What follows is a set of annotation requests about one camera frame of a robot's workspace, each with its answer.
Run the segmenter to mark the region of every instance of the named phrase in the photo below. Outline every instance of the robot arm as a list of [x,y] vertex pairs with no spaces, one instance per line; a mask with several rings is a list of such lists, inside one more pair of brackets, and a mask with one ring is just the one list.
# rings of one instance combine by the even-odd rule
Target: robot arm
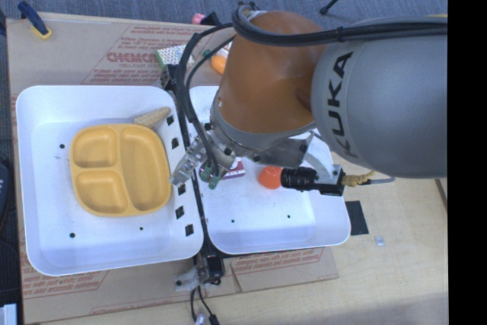
[[[214,188],[236,157],[246,157],[287,168],[284,186],[329,191],[342,176],[329,149],[390,176],[446,176],[446,18],[368,21],[329,33],[298,14],[247,11],[234,16],[237,35],[210,124],[173,184],[202,163],[201,178]],[[300,169],[304,161],[313,172]]]

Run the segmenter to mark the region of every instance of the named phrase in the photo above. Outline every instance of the yellow plate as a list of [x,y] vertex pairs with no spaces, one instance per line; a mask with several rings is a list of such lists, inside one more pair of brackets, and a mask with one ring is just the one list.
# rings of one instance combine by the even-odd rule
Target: yellow plate
[[148,127],[87,127],[72,139],[69,154],[76,197],[95,215],[146,214],[169,201],[166,150]]

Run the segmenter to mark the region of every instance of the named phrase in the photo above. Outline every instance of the orange object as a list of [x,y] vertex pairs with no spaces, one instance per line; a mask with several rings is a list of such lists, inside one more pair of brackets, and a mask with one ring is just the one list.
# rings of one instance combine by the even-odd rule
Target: orange object
[[267,166],[260,171],[259,183],[265,188],[275,190],[281,186],[281,167]]
[[215,55],[212,57],[212,67],[220,75],[223,75],[225,70],[225,65],[227,64],[227,59],[222,55]]
[[[293,12],[268,11],[252,19],[278,34],[323,31]],[[242,132],[293,132],[313,123],[311,81],[324,44],[283,47],[254,43],[237,34],[218,88],[221,117]]]

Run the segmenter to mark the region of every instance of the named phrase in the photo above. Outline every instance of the metal bracket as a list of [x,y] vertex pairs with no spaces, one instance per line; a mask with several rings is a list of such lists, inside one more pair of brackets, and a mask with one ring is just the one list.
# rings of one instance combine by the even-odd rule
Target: metal bracket
[[272,148],[254,154],[252,159],[257,164],[299,167],[312,138],[313,135],[310,134],[305,139],[283,139]]
[[173,276],[174,289],[177,292],[191,292],[199,285],[215,282],[224,275],[223,260],[218,255],[198,256],[196,265],[184,274]]
[[198,165],[206,159],[206,150],[202,141],[196,137],[186,150],[184,157],[177,164],[169,181],[177,186],[185,183],[192,175]]
[[336,182],[334,173],[337,171],[337,166],[333,164],[329,147],[321,137],[315,136],[311,139],[304,160],[317,171],[317,183],[333,183],[330,180]]

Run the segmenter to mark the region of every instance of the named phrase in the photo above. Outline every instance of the white tray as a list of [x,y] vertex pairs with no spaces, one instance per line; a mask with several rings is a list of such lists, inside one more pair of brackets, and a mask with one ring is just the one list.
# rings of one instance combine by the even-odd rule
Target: white tray
[[[208,122],[216,91],[215,87],[191,90],[202,122]],[[244,176],[221,180],[214,190],[199,184],[208,234],[219,250],[244,254],[328,247],[349,238],[350,219],[342,196],[282,187],[268,190],[257,181],[262,165],[243,159],[243,167]]]
[[[21,190],[27,256],[35,269],[61,276],[186,259],[199,252],[202,226],[188,183],[180,195],[173,186],[170,201],[156,212],[115,218],[87,212],[72,187],[69,146],[79,130],[131,123],[161,107],[170,107],[173,116],[170,125],[163,121],[155,129],[172,171],[184,155],[183,140],[173,99],[160,88],[35,86],[20,93]],[[184,214],[178,218],[180,207]]]

